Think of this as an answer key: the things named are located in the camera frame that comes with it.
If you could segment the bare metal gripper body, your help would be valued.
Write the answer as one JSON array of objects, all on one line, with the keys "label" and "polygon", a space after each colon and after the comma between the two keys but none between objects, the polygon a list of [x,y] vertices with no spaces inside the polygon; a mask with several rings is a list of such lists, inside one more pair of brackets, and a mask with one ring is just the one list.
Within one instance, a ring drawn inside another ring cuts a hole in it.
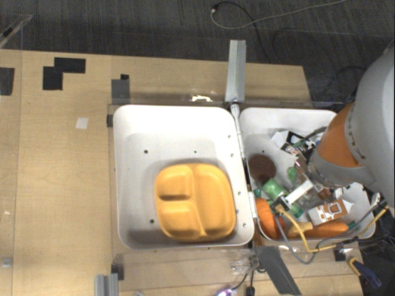
[{"label": "bare metal gripper body", "polygon": [[330,200],[333,193],[329,183],[316,169],[312,162],[300,156],[294,164],[296,177],[294,179],[294,190],[302,189],[302,198],[309,200]]}]

